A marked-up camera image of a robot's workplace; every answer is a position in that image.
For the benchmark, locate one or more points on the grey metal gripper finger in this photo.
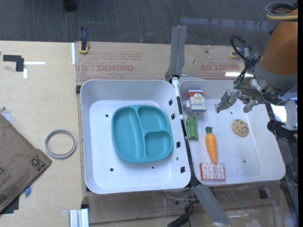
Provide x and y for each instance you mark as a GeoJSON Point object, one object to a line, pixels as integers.
{"type": "Point", "coordinates": [251, 105]}
{"type": "Point", "coordinates": [225, 102]}

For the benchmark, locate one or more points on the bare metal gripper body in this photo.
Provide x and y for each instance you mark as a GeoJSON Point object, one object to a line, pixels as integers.
{"type": "Point", "coordinates": [262, 92]}

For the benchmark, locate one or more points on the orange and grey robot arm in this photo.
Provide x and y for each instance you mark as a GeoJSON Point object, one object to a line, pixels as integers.
{"type": "Point", "coordinates": [281, 48]}

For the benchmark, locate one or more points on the tan chocolate chip biscuit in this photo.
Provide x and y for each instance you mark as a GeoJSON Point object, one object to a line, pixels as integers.
{"type": "Point", "coordinates": [240, 127]}

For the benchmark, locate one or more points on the orange and white carton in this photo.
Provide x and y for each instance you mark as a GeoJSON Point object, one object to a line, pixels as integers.
{"type": "Point", "coordinates": [197, 100]}

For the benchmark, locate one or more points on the green toy bottle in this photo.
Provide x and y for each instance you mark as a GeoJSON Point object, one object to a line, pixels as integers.
{"type": "Point", "coordinates": [191, 128]}

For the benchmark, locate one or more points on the orange carrot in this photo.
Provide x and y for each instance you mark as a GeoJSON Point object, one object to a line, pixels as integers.
{"type": "Point", "coordinates": [211, 145]}

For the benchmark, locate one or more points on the white plastic tray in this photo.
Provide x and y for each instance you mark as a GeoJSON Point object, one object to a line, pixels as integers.
{"type": "Point", "coordinates": [99, 136]}
{"type": "Point", "coordinates": [236, 155]}

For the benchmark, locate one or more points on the orange and white packet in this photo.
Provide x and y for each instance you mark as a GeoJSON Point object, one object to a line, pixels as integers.
{"type": "Point", "coordinates": [212, 171]}

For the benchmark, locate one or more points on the brown cardboard board red print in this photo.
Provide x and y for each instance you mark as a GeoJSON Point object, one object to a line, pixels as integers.
{"type": "Point", "coordinates": [132, 63]}

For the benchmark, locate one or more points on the blue divided plate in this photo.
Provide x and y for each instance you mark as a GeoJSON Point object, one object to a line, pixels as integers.
{"type": "Point", "coordinates": [129, 133]}

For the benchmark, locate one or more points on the black chair caster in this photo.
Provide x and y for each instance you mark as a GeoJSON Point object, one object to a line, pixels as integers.
{"type": "Point", "coordinates": [70, 3]}

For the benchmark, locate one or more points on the brown paper envelope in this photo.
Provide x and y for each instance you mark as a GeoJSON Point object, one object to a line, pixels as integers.
{"type": "Point", "coordinates": [16, 162]}

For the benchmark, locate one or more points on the black cylinder on white bracket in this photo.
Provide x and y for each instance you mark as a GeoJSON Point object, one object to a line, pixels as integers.
{"type": "Point", "coordinates": [285, 124]}

